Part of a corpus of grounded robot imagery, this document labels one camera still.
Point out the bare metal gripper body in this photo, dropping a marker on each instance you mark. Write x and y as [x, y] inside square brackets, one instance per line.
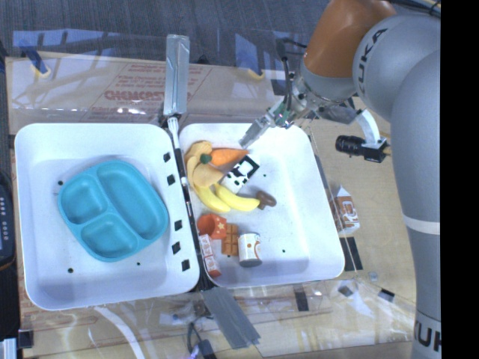
[288, 112]

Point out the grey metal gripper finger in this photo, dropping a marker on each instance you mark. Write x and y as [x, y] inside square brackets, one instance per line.
[251, 129]
[258, 134]

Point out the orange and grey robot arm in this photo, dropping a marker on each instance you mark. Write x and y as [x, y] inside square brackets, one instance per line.
[411, 88]

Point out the orange carrot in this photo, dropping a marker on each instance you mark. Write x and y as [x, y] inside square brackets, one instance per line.
[224, 156]

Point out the black and white carton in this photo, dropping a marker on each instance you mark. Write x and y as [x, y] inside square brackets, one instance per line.
[241, 174]

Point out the tan crisp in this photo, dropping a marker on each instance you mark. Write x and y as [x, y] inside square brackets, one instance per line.
[207, 176]
[198, 150]

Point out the brown mushroom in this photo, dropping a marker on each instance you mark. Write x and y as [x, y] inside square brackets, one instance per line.
[266, 199]

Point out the yellow banana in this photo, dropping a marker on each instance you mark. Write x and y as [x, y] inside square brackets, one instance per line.
[237, 201]
[211, 200]

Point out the thin black and white rod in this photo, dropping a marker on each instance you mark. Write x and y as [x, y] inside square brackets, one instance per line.
[174, 131]

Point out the white plastic tray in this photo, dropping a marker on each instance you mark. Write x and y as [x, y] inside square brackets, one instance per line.
[112, 282]
[299, 215]

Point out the orange cup with star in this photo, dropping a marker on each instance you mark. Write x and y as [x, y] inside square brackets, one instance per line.
[210, 226]

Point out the brown chocolate bar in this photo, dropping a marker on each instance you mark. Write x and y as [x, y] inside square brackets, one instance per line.
[230, 239]

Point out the orange and white carton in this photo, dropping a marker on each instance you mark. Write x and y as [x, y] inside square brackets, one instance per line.
[346, 211]
[209, 254]

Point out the white and orange can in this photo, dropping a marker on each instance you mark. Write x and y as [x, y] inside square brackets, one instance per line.
[249, 249]

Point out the brown cardboard board red print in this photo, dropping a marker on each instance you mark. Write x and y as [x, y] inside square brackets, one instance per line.
[374, 208]

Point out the blue divided plate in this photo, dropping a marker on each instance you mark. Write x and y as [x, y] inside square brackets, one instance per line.
[112, 208]

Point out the black cylinder on white bracket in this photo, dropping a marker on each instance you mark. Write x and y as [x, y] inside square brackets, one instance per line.
[359, 146]

